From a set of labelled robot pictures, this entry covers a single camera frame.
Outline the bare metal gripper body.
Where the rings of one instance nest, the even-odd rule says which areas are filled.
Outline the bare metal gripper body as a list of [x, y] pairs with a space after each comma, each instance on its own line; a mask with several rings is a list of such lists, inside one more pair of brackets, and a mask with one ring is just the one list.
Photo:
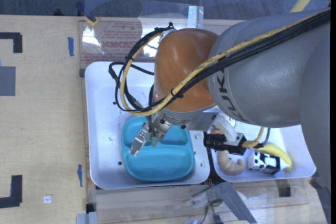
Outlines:
[[142, 131], [146, 141], [162, 141], [172, 124], [162, 113], [147, 116], [142, 124]]

